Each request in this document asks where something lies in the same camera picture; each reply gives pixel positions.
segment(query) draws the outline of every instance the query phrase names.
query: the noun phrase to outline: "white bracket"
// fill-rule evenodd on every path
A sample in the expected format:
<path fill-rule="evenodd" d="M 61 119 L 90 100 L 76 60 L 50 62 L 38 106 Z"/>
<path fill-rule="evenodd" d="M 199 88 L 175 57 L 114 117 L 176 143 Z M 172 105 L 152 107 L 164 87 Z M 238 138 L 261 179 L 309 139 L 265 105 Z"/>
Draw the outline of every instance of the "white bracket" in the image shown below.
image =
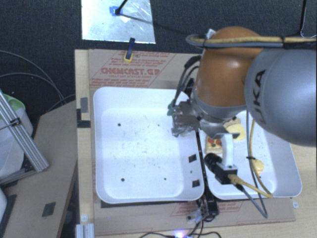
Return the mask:
<path fill-rule="evenodd" d="M 233 167 L 233 137 L 230 133 L 221 135 L 222 162 L 224 167 Z"/>

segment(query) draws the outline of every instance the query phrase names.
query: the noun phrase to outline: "black carpet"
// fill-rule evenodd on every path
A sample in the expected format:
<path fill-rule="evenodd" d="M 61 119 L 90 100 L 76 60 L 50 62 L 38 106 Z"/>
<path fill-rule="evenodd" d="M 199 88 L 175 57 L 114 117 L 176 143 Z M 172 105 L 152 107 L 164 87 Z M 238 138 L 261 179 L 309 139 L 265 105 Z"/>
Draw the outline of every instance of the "black carpet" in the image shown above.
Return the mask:
<path fill-rule="evenodd" d="M 296 33 L 303 0 L 150 0 L 157 44 L 136 44 L 136 50 L 198 53 L 185 42 L 192 33 L 206 33 L 231 25 L 261 35 Z M 308 0 L 305 34 L 316 33 L 317 0 Z M 0 50 L 24 56 L 52 78 L 64 96 L 74 94 L 75 49 L 125 49 L 126 43 L 83 41 L 81 0 L 0 0 Z M 28 72 L 43 76 L 33 66 L 0 54 L 0 75 Z M 32 123 L 58 95 L 47 83 L 29 76 L 0 78 L 4 93 L 27 106 Z"/>

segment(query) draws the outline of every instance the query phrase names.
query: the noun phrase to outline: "green object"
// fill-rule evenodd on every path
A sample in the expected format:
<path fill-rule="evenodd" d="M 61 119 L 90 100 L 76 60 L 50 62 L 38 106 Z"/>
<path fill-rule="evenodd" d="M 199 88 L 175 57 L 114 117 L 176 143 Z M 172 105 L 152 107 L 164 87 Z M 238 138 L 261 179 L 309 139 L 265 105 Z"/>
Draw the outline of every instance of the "green object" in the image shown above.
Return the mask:
<path fill-rule="evenodd" d="M 14 110 L 15 112 L 16 112 L 18 109 L 20 109 L 20 108 L 24 108 L 24 110 L 25 110 L 25 105 L 24 105 L 21 101 L 17 100 L 17 99 L 14 98 L 14 97 L 11 97 L 11 96 L 9 96 L 9 95 L 6 95 L 6 94 L 4 94 L 4 96 L 5 96 L 6 100 L 9 102 L 10 106 L 13 108 L 13 110 Z"/>

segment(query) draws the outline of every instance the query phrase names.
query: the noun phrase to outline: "white tray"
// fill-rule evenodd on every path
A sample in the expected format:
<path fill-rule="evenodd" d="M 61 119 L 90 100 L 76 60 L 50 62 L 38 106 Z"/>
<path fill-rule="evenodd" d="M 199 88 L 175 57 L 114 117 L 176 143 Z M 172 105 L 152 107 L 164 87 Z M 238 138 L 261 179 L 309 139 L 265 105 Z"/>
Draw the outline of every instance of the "white tray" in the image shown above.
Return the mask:
<path fill-rule="evenodd" d="M 241 119 L 241 124 L 246 129 L 246 112 L 239 113 L 237 117 Z M 206 144 L 205 140 L 206 135 L 201 132 L 203 147 Z M 238 167 L 238 176 L 246 182 L 254 184 L 249 161 L 246 159 L 247 154 L 246 139 L 234 142 L 233 163 Z M 253 156 L 264 163 L 264 171 L 260 174 L 261 180 L 274 197 L 294 197 L 301 192 L 302 183 L 290 144 L 263 130 L 257 124 L 253 136 Z M 209 188 L 217 198 L 222 200 L 246 198 L 244 193 L 233 185 L 221 185 L 207 167 L 206 173 Z M 247 187 L 245 189 L 253 198 L 258 198 L 256 192 Z"/>
<path fill-rule="evenodd" d="M 195 133 L 178 138 L 171 134 L 172 117 L 166 114 L 174 95 L 175 90 L 119 87 L 95 92 L 96 189 L 101 200 L 201 197 L 204 182 Z M 178 101 L 186 99 L 182 93 Z M 189 162 L 195 154 L 197 160 Z"/>

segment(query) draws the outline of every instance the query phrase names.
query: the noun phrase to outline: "metal bar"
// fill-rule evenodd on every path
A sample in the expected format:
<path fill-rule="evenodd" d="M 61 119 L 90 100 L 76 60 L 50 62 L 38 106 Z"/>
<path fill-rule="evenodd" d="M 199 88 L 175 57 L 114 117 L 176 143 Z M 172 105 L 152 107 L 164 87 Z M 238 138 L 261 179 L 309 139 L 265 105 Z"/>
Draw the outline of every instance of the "metal bar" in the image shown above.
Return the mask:
<path fill-rule="evenodd" d="M 8 176 L 6 176 L 5 178 L 0 179 L 0 185 L 6 185 L 10 182 L 16 181 L 16 180 L 20 180 L 22 178 L 28 177 L 32 174 L 36 173 L 34 170 L 25 172 L 25 169 L 21 169 L 17 172 L 14 172 Z"/>
<path fill-rule="evenodd" d="M 119 6 L 119 8 L 117 8 L 116 10 L 114 10 L 114 14 L 115 15 L 120 15 L 120 12 L 122 10 L 122 8 L 124 7 L 124 5 L 128 2 L 128 0 L 124 0 L 122 2 L 122 4 Z"/>
<path fill-rule="evenodd" d="M 76 238 L 94 238 L 95 237 L 95 225 L 88 223 L 86 225 L 76 225 Z"/>
<path fill-rule="evenodd" d="M 32 163 L 34 169 L 37 172 L 41 172 L 43 169 L 49 166 L 48 162 L 41 154 L 37 146 L 35 145 L 31 136 L 27 133 L 23 124 L 18 124 L 16 126 L 10 126 L 11 121 L 17 118 L 16 113 L 13 108 L 7 102 L 3 92 L 0 90 L 0 115 L 8 126 L 9 130 L 19 143 L 20 147 L 24 151 L 25 155 L 28 157 L 29 161 Z"/>

